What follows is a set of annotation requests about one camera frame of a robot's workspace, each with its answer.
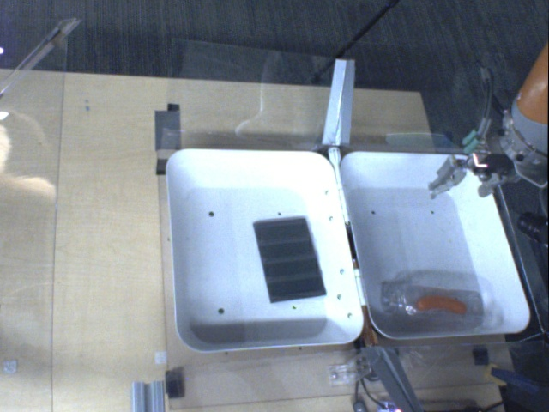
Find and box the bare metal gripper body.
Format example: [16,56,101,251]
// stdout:
[468,120,549,197]

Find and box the white plastic tray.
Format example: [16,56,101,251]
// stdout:
[338,150,532,342]
[165,148,365,354]

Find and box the clear plastic bottle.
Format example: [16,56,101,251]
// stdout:
[380,271,485,320]

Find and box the orange sausage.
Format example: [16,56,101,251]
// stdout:
[416,295,468,315]

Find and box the black ribbed rectangular packet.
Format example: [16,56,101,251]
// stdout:
[252,215,328,305]

